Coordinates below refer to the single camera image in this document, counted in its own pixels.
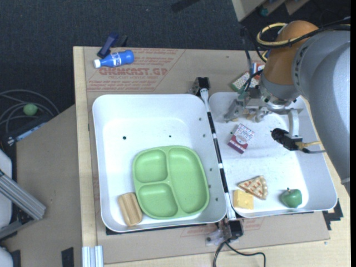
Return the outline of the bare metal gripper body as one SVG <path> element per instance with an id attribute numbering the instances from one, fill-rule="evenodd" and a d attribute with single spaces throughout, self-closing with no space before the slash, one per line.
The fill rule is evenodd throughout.
<path id="1" fill-rule="evenodd" d="M 287 107 L 297 98 L 297 90 L 292 87 L 259 87 L 248 91 L 238 90 L 238 100 L 245 108 L 265 108 L 276 113 L 287 113 Z"/>

